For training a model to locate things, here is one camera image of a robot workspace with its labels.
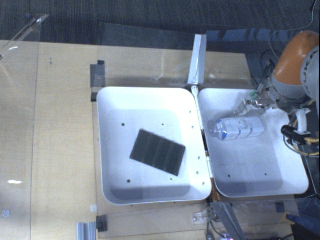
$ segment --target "black cable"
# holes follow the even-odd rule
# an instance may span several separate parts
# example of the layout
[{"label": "black cable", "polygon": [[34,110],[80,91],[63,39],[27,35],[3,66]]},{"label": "black cable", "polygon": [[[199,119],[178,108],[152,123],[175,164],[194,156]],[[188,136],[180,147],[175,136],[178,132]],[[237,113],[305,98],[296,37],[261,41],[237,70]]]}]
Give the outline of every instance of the black cable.
[{"label": "black cable", "polygon": [[285,237],[282,237],[280,240],[285,240],[285,239],[288,239],[289,237],[293,237],[293,236],[294,236],[294,234],[288,234]]},{"label": "black cable", "polygon": [[252,74],[250,74],[250,77],[251,77],[251,79],[252,79],[252,81],[253,81],[253,85],[257,88],[258,85],[259,85],[257,79],[256,79]]},{"label": "black cable", "polygon": [[296,150],[294,150],[292,147],[289,146],[289,144],[286,141],[286,136],[284,136],[284,135],[283,135],[283,142],[284,142],[284,144],[286,145],[286,147],[288,149],[290,149],[291,151],[297,153],[298,155],[300,155],[302,157],[305,157],[305,158],[319,158],[318,155],[310,155],[309,153],[308,154],[302,154],[302,153],[297,152]]},{"label": "black cable", "polygon": [[260,80],[260,83],[258,85],[261,85],[264,83],[265,79],[267,78],[270,68],[272,69],[271,65],[273,65],[273,62],[271,63],[271,60],[268,60],[269,63],[266,63],[264,66],[264,70],[263,70],[263,74],[262,74],[262,78]]},{"label": "black cable", "polygon": [[289,121],[289,126],[293,126],[293,123],[296,121],[296,119],[297,119],[297,115],[296,114],[294,114],[294,116],[292,116],[292,118],[290,119],[290,121]]},{"label": "black cable", "polygon": [[[262,62],[263,62],[264,56],[267,54],[267,52],[272,52],[272,50],[271,50],[271,49],[265,50],[265,51],[264,51],[263,53],[261,53],[261,55],[260,55],[260,67],[261,67],[261,69],[264,68],[264,65],[262,64]],[[279,57],[281,56],[281,53],[280,53],[278,50],[274,50],[274,52],[277,52],[277,53],[279,54]]]},{"label": "black cable", "polygon": [[208,222],[207,225],[206,225],[206,234],[207,234],[207,235],[209,235],[209,223],[210,223],[210,222]]},{"label": "black cable", "polygon": [[214,232],[216,232],[220,237],[226,238],[225,235],[219,233],[219,232],[215,229],[215,227],[214,227],[214,225],[213,225],[213,223],[212,223],[212,220],[210,220],[210,224],[211,224],[211,227],[212,227],[212,229],[214,230]]}]

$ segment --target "cable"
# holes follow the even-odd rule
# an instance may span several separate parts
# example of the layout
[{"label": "cable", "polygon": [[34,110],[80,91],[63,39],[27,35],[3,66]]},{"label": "cable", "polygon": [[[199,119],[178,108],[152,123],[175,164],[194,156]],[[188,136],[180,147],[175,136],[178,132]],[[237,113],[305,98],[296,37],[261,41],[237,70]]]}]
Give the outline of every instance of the cable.
[{"label": "cable", "polygon": [[309,196],[304,197],[304,199],[316,198],[318,194],[312,194]]},{"label": "cable", "polygon": [[286,136],[283,135],[283,142],[284,144],[286,145],[286,147],[288,149],[290,149],[291,151],[297,153],[298,155],[302,156],[302,157],[307,157],[307,158],[319,158],[319,152],[317,153],[304,153],[304,152],[301,152],[299,149],[297,149],[294,145],[289,145],[287,142],[286,142]]},{"label": "cable", "polygon": [[210,223],[210,222],[208,222],[208,223],[206,224],[206,234],[207,234],[207,235],[209,235],[209,223]]},{"label": "cable", "polygon": [[285,240],[285,239],[288,239],[289,237],[293,237],[293,236],[294,236],[294,234],[288,234],[285,237],[282,237],[280,240]]},{"label": "cable", "polygon": [[271,70],[271,73],[272,73],[274,68],[275,68],[274,62],[271,59],[269,59],[264,66],[263,75],[258,86],[264,83],[265,79],[268,78],[269,76],[269,71]]},{"label": "cable", "polygon": [[313,7],[312,7],[312,13],[311,13],[311,22],[309,25],[307,26],[304,26],[304,27],[300,27],[300,28],[296,28],[296,29],[283,29],[283,30],[277,30],[276,32],[274,32],[270,38],[269,38],[269,46],[270,46],[270,49],[271,51],[273,52],[273,54],[277,57],[277,59],[279,60],[279,57],[277,56],[277,54],[275,53],[274,49],[272,48],[272,45],[271,45],[271,38],[276,34],[276,33],[279,33],[280,31],[298,31],[298,30],[303,30],[303,29],[306,29],[308,27],[311,26],[312,23],[314,23],[314,13],[315,13],[315,7],[316,7],[316,4],[317,4],[317,1],[318,0],[315,0],[314,1],[314,4],[313,4]]},{"label": "cable", "polygon": [[319,143],[320,140],[318,138],[304,138],[304,140],[309,144]]},{"label": "cable", "polygon": [[296,120],[294,121],[294,123],[293,123],[292,127],[296,128],[297,123],[298,123],[298,119],[296,119]]},{"label": "cable", "polygon": [[214,225],[213,225],[213,223],[212,223],[212,220],[210,220],[210,224],[211,224],[211,227],[212,227],[212,229],[214,230],[214,232],[216,232],[220,237],[226,238],[225,235],[219,233],[219,232],[215,229],[215,227],[214,227]]},{"label": "cable", "polygon": [[252,74],[250,74],[250,77],[251,77],[252,81],[254,82],[253,85],[258,86],[259,84],[258,84],[257,79]]},{"label": "cable", "polygon": [[265,51],[264,51],[263,53],[261,53],[261,55],[260,55],[260,67],[261,67],[261,69],[264,68],[263,59],[264,59],[264,56],[265,56],[268,52],[272,52],[271,49],[265,50]]},{"label": "cable", "polygon": [[298,148],[296,148],[294,145],[291,145],[291,147],[300,155],[305,155],[306,157],[316,157],[320,155],[320,152],[315,152],[315,153],[305,153],[300,151]]},{"label": "cable", "polygon": [[315,102],[315,100],[314,100],[314,99],[313,99],[313,100],[311,100],[311,101],[307,104],[307,106],[311,106],[314,102]]}]

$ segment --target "clear acrylic panel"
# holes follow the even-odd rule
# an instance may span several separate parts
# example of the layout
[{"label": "clear acrylic panel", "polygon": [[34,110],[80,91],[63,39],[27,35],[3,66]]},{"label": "clear acrylic panel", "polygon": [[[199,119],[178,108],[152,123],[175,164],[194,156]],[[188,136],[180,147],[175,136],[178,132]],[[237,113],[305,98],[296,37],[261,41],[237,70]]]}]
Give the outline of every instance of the clear acrylic panel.
[{"label": "clear acrylic panel", "polygon": [[[287,237],[298,240],[320,236],[320,201],[317,198],[230,201],[222,203],[224,206],[232,207],[246,239]],[[208,229],[215,237],[219,234],[229,236],[226,227],[219,219],[208,223]],[[300,228],[294,236],[293,228]]]},{"label": "clear acrylic panel", "polygon": [[46,18],[47,15],[0,16],[1,36],[13,39],[0,40],[1,239],[31,238],[38,53],[40,24]]},{"label": "clear acrylic panel", "polygon": [[[263,77],[268,60],[276,64],[286,44],[297,31],[261,28],[208,30],[207,50],[226,53],[205,71],[205,87],[252,89]],[[234,57],[230,63],[228,57]]]},{"label": "clear acrylic panel", "polygon": [[105,86],[183,88],[188,81],[194,35],[103,23],[99,60]]}]

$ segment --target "white plastic tray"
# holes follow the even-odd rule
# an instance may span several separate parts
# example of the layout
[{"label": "white plastic tray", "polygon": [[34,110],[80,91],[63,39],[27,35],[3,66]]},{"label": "white plastic tray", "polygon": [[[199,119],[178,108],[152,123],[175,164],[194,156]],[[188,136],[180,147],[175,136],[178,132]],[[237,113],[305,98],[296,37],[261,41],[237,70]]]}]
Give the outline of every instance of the white plastic tray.
[{"label": "white plastic tray", "polygon": [[[97,96],[102,189],[115,205],[199,201],[212,190],[195,99],[180,88],[107,87]],[[179,175],[130,159],[139,130],[186,147]]]},{"label": "white plastic tray", "polygon": [[[233,116],[251,90],[204,89],[199,105],[204,129],[210,120]],[[300,155],[283,143],[281,127],[289,122],[280,109],[262,116],[265,131],[259,137],[222,141],[206,134],[214,180],[230,198],[302,194],[309,187]]]}]

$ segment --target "wooden tabletop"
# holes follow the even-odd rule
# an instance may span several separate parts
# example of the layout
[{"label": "wooden tabletop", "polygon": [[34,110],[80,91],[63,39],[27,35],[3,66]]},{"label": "wooden tabletop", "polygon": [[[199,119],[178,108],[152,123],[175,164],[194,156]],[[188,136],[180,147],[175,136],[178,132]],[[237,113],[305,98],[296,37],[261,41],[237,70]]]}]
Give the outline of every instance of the wooden tabletop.
[{"label": "wooden tabletop", "polygon": [[[28,49],[23,54],[24,56],[17,58],[17,63],[28,60]],[[176,208],[177,221],[178,218],[184,217],[184,222],[177,223],[176,228],[171,227],[166,231],[165,226],[158,225],[156,227],[158,232],[155,232],[152,228],[149,230],[146,225],[146,228],[139,232],[135,223],[141,225],[137,220],[141,219],[143,222],[148,217],[143,218],[137,211],[145,211],[147,208],[114,206],[102,196],[97,148],[99,144],[95,139],[97,132],[94,131],[94,129],[97,131],[97,127],[94,128],[94,122],[97,123],[96,104],[91,102],[90,88],[90,64],[97,64],[101,59],[105,60],[106,67],[116,67],[124,75],[139,72],[145,77],[151,73],[164,72],[170,76],[173,73],[170,68],[176,69],[174,71],[176,75],[177,70],[181,72],[188,70],[191,51],[39,44],[37,82],[36,89],[34,88],[34,91],[36,90],[34,132],[33,123],[23,132],[27,136],[33,136],[33,140],[32,137],[24,139],[30,142],[30,147],[33,146],[33,151],[28,151],[33,157],[28,158],[29,164],[25,165],[26,171],[23,172],[26,182],[24,188],[27,192],[30,189],[31,198],[31,213],[26,209],[20,216],[31,217],[31,227],[26,226],[25,232],[31,228],[33,240],[71,240],[76,238],[77,223],[92,222],[96,220],[98,214],[109,213],[113,214],[114,218],[117,217],[119,224],[110,230],[109,235],[105,235],[109,237],[108,239],[121,237],[117,239],[204,240],[206,225],[194,226],[185,215],[188,214],[191,218],[191,211],[200,212],[203,202],[182,204],[182,206],[188,205],[185,208],[179,204]],[[215,84],[235,83],[238,79],[239,86],[251,87],[250,73],[243,54],[207,53],[206,76]],[[19,77],[28,78],[28,74],[22,72]],[[20,134],[18,131],[12,133],[13,145],[14,141],[20,141],[17,136]],[[12,148],[10,152],[6,156],[3,155],[6,170],[1,171],[1,184],[2,175],[17,168],[18,162],[12,158],[17,156],[17,150]],[[13,206],[16,205],[14,200],[16,193],[12,194]],[[28,207],[30,199],[25,202],[25,207]],[[153,207],[159,210],[162,216],[159,221],[165,220],[166,213],[160,211],[161,207],[157,204]],[[121,213],[122,215],[127,213],[126,216],[122,216],[124,220],[119,219],[120,215],[116,216]],[[268,233],[270,228],[273,232],[281,232],[281,236],[291,232],[287,224],[264,225],[259,228],[261,235],[263,232]],[[10,239],[13,237],[13,231],[9,232],[8,227],[7,230],[5,239]],[[243,230],[250,232],[251,228],[245,227]],[[29,239],[27,233],[18,238]]]}]

